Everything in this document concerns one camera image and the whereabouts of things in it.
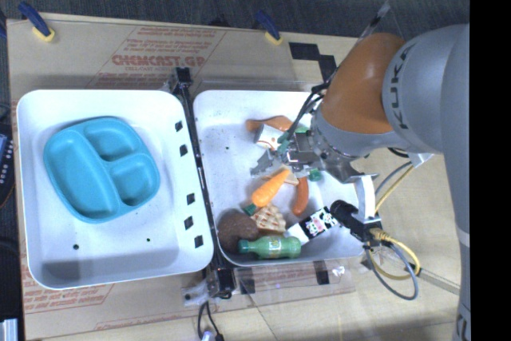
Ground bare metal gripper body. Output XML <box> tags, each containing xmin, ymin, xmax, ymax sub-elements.
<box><xmin>283</xmin><ymin>130</ymin><xmax>362</xmax><ymax>184</ymax></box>

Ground white printed can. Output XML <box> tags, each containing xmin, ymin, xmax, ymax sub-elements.
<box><xmin>253</xmin><ymin>123</ymin><xmax>283</xmax><ymax>151</ymax></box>

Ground orange carrot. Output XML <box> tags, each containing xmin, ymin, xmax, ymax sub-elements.
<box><xmin>242</xmin><ymin>168</ymin><xmax>292</xmax><ymax>217</ymax></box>

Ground tan flat biscuit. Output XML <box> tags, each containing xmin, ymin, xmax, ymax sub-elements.
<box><xmin>279</xmin><ymin>171</ymin><xmax>300</xmax><ymax>188</ymax></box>

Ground white plastic tray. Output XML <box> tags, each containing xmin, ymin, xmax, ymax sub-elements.
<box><xmin>15</xmin><ymin>89</ymin><xmax>215</xmax><ymax>291</ymax></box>
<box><xmin>192</xmin><ymin>89</ymin><xmax>373</xmax><ymax>268</ymax></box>

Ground red sausage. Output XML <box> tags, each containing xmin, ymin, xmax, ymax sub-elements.
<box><xmin>291</xmin><ymin>176</ymin><xmax>311</xmax><ymax>218</ymax></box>

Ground tan waffle slice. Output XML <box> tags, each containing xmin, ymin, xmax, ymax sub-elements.
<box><xmin>250</xmin><ymin>203</ymin><xmax>287</xmax><ymax>234</ymax></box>

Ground thin black rod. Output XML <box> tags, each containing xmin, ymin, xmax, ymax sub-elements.
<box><xmin>179</xmin><ymin>86</ymin><xmax>227</xmax><ymax>272</ymax></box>

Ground brown round biscuit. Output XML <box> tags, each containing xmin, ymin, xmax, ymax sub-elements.
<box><xmin>216</xmin><ymin>208</ymin><xmax>261</xmax><ymax>255</ymax></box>

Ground black and white carton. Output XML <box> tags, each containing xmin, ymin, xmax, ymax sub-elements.
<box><xmin>286</xmin><ymin>205</ymin><xmax>341</xmax><ymax>247</ymax></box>

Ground green plastic bottle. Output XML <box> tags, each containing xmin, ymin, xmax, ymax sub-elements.
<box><xmin>237</xmin><ymin>235</ymin><xmax>303</xmax><ymax>261</ymax></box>

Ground blue divided plate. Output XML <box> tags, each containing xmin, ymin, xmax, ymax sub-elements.
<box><xmin>42</xmin><ymin>116</ymin><xmax>162</xmax><ymax>224</ymax></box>

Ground brown cardboard board red print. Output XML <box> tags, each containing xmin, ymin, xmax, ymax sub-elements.
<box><xmin>5</xmin><ymin>11</ymin><xmax>360</xmax><ymax>341</ymax></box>

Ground black cylinder on white bracket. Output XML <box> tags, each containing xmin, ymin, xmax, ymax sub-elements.
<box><xmin>329</xmin><ymin>170</ymin><xmax>385</xmax><ymax>245</ymax></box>

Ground black block with thin wires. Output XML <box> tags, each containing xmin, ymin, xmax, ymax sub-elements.
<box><xmin>205</xmin><ymin>266</ymin><xmax>237</xmax><ymax>299</ymax></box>
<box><xmin>174</xmin><ymin>66</ymin><xmax>194</xmax><ymax>91</ymax></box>

